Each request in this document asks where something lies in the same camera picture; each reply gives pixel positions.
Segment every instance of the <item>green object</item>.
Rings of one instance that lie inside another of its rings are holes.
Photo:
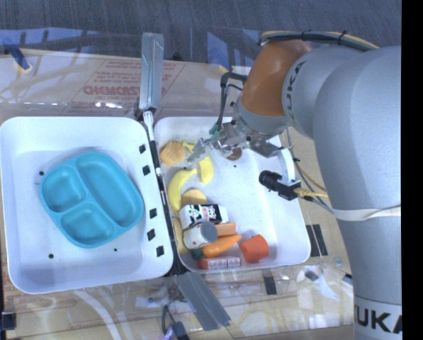
[[[203,251],[201,249],[192,249],[191,250],[192,258],[199,259],[203,256]]]

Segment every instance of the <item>white strap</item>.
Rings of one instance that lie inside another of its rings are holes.
[[[333,209],[335,217],[340,220],[348,220],[350,222],[357,222],[376,217],[401,217],[402,206],[399,205],[388,209],[356,209],[356,210],[338,210]]]

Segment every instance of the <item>black square hole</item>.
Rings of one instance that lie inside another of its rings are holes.
[[[160,257],[164,254],[164,246],[159,246],[156,248],[156,257]]]
[[[148,175],[150,173],[150,167],[148,165],[145,165],[143,168],[143,174]]]
[[[154,233],[154,228],[147,233],[148,240],[151,241],[156,234]]]

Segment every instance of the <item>yellow banana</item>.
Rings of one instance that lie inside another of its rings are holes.
[[[177,171],[167,186],[167,199],[175,212],[181,209],[181,189],[193,174],[197,174],[197,169]]]
[[[186,147],[190,152],[193,151],[194,145],[183,141],[183,146]],[[211,158],[207,156],[198,162],[200,167],[200,178],[204,184],[208,184],[214,176],[214,165]]]

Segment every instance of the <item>gray floor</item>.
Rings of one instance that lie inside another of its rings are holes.
[[[74,46],[28,39],[27,31],[44,28],[109,32],[118,39],[94,42],[96,51],[134,57],[143,32],[161,33],[164,58],[225,66],[255,59],[256,34],[266,30],[345,30],[381,47],[401,45],[402,0],[0,0],[0,32],[15,30],[21,46]],[[130,46],[120,44],[126,35]]]

